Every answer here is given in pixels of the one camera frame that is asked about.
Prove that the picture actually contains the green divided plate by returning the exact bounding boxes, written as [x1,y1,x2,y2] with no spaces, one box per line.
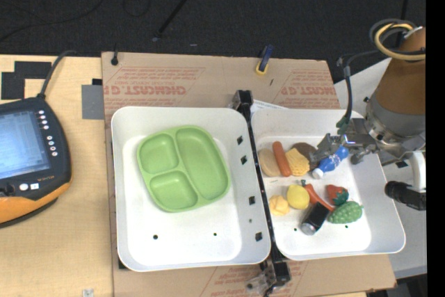
[136,125,232,214]

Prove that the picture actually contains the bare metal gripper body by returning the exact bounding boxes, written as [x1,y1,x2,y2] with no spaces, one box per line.
[342,118,427,167]

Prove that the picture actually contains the yellow lemon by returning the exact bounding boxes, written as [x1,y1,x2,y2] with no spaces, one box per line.
[286,184,311,211]

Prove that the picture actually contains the thin black rod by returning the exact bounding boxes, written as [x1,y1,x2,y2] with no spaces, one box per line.
[240,103,288,275]

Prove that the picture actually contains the black can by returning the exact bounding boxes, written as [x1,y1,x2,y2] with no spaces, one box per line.
[300,201,331,236]

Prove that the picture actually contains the blue and white bottle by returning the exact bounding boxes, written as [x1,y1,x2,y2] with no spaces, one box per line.
[311,145,350,180]

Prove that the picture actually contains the green grapes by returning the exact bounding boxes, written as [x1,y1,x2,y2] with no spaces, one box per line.
[327,200,364,225]

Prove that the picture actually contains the white plastic tray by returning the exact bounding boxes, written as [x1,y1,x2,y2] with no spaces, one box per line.
[250,107,407,262]
[111,106,273,273]

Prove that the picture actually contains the black cylinder on white bracket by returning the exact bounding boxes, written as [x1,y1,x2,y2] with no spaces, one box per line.
[384,151,427,211]

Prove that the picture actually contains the yellow corn cob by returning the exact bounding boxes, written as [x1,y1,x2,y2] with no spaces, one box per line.
[284,147,311,177]

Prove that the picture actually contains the brown biscuit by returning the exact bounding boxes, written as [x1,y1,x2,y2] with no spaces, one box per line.
[291,142,318,164]

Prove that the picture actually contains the orange sausage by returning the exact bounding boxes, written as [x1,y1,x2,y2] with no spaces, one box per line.
[272,141,293,178]

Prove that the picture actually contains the red strawberry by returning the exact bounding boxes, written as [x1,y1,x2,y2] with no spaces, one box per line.
[325,184,350,207]

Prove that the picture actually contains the tan bread slice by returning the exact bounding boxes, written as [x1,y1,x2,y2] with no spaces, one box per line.
[257,148,282,178]

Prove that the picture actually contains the brown cardboard board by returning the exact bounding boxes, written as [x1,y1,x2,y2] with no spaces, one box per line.
[100,51,398,297]

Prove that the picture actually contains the pale yellow lumpy toy food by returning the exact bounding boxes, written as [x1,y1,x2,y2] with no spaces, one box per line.
[268,194,291,217]

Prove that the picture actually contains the orange carrot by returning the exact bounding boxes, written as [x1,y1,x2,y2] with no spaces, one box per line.
[300,179,336,213]

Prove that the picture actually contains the black block with wires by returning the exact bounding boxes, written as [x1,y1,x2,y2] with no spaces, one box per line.
[245,259,292,296]
[228,89,254,112]

